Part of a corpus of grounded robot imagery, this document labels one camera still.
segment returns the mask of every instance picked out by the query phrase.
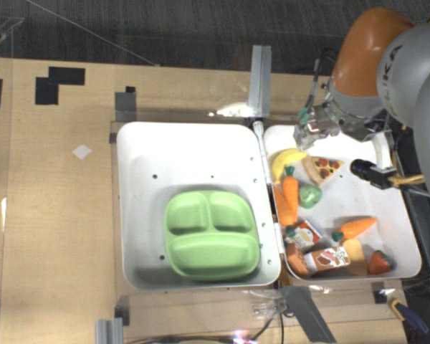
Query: blue-handled tool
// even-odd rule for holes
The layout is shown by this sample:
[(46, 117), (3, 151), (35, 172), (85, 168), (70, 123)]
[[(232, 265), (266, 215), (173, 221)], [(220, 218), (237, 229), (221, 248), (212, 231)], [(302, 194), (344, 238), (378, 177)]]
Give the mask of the blue-handled tool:
[(429, 332), (430, 329), (426, 323), (411, 309), (403, 305), (400, 300), (393, 300), (390, 304), (390, 309), (401, 321), (406, 321), (411, 325), (419, 336), (424, 337)]

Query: toy pizza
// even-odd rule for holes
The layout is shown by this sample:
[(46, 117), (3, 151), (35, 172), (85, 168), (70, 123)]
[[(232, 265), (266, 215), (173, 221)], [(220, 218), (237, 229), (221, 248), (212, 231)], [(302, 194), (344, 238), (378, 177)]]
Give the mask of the toy pizza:
[(302, 165), (307, 175), (318, 186), (334, 175), (343, 164), (344, 162), (342, 161), (323, 157), (306, 156), (302, 160)]

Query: strawberry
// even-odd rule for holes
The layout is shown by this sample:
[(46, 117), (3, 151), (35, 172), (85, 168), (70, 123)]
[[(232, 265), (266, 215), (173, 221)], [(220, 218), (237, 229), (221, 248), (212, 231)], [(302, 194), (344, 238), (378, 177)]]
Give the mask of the strawberry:
[(390, 272), (393, 269), (393, 262), (390, 257), (384, 254), (380, 249), (375, 250), (371, 256), (368, 272), (370, 274), (382, 274)]

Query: banana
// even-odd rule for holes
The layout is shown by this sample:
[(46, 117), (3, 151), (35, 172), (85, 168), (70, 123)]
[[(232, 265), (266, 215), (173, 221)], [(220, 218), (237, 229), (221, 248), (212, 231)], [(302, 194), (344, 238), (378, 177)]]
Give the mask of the banana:
[(274, 177), (274, 183), (280, 183), (280, 176), (287, 164), (299, 161), (306, 156), (306, 153), (298, 151), (296, 148), (285, 149), (280, 152), (274, 159), (271, 166), (271, 172)]

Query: wooden surface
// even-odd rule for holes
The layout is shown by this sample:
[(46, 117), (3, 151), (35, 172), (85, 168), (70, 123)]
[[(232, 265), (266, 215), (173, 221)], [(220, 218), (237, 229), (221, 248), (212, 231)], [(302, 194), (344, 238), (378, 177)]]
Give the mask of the wooden surface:
[[(85, 86), (61, 85), (58, 106), (35, 105), (35, 77), (47, 77), (51, 65), (86, 68)], [(115, 273), (108, 142), (114, 93), (124, 92), (126, 85), (136, 87), (139, 109), (211, 111), (245, 101), (249, 73), (0, 59), (0, 78), (8, 88), (0, 109), (0, 177), (7, 185), (0, 190), (0, 202), (7, 196), (0, 344), (94, 343), (95, 321), (113, 317), (121, 273)], [(272, 75), (271, 111), (296, 113), (309, 85), (309, 77)], [(7, 132), (8, 143), (3, 140)], [(84, 160), (72, 154), (82, 144), (92, 149)], [(118, 288), (129, 294), (129, 287)], [(229, 301), (231, 296), (223, 297)], [(164, 310), (157, 296), (134, 292), (133, 300), (147, 308), (146, 324), (140, 328), (185, 333), (194, 324), (188, 323), (193, 316), (186, 293), (173, 297)], [(223, 330), (222, 317), (214, 315), (222, 310), (221, 301), (206, 300), (202, 328)], [(401, 323), (385, 305), (374, 305), (370, 294), (318, 295), (315, 301), (339, 343), (406, 342)], [(244, 303), (248, 321), (250, 303)], [(219, 308), (211, 311), (216, 304)], [(172, 317), (183, 328), (163, 324), (163, 318)], [(250, 328), (261, 325), (259, 321)], [(287, 325), (286, 343), (307, 343), (295, 319)], [(280, 334), (274, 326), (261, 343), (277, 342)]]

